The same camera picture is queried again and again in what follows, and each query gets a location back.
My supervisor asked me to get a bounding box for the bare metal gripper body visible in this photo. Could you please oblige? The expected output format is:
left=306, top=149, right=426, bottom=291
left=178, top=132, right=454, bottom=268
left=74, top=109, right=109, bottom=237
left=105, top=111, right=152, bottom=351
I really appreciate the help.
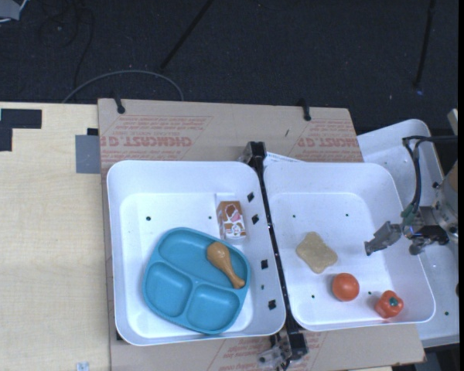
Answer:
left=404, top=189, right=459, bottom=246

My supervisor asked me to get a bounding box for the white plastic tray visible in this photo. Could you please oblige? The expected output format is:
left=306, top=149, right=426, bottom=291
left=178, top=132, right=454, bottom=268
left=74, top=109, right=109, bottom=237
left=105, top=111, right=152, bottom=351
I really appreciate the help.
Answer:
left=261, top=162, right=437, bottom=333
left=106, top=159, right=288, bottom=347

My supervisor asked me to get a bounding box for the orange toy bell pepper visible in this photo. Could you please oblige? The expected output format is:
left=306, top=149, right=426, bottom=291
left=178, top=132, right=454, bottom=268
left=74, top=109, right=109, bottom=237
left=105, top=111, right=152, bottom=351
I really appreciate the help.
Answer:
left=374, top=289, right=405, bottom=320

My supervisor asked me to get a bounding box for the orange toy tomato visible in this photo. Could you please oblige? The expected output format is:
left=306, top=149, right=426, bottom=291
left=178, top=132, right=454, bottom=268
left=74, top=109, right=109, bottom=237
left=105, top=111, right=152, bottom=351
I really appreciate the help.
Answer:
left=331, top=272, right=361, bottom=303

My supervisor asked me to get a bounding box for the beige toy bread slice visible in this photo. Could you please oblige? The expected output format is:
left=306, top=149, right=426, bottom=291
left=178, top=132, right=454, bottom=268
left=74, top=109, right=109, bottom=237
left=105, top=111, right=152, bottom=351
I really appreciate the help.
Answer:
left=295, top=230, right=339, bottom=275

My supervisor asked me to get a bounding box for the thin black rod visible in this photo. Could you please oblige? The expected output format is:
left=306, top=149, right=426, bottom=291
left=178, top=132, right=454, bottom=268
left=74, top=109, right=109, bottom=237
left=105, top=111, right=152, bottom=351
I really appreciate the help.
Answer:
left=254, top=155, right=301, bottom=338

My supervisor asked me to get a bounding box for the white printed paper sheet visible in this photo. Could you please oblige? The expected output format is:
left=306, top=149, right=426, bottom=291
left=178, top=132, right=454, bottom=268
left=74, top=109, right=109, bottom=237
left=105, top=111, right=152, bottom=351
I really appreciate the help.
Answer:
left=264, top=151, right=307, bottom=165

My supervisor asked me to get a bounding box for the small brown and white carton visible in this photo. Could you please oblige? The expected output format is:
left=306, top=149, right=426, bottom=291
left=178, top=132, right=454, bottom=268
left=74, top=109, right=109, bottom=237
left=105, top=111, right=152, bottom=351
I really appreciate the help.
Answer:
left=215, top=200, right=249, bottom=243

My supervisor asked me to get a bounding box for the brown toy chicken drumstick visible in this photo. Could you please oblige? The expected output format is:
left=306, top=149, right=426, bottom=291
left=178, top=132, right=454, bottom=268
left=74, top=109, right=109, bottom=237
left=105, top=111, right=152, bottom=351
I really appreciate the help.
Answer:
left=206, top=240, right=247, bottom=290

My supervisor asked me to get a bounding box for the brown cardboard board red print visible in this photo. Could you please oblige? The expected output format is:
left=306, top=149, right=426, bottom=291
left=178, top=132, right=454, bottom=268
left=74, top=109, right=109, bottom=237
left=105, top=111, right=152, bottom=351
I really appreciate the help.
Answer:
left=97, top=97, right=427, bottom=371

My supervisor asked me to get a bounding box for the blue divided plate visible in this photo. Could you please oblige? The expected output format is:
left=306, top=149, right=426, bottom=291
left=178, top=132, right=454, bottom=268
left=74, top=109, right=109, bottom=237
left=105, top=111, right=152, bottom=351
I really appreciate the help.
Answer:
left=141, top=226, right=252, bottom=336

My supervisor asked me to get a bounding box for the black block with thin wires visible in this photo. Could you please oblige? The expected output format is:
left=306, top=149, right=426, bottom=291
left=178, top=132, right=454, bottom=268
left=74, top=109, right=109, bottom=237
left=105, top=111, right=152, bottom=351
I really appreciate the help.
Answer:
left=244, top=141, right=267, bottom=166
left=285, top=332, right=309, bottom=362

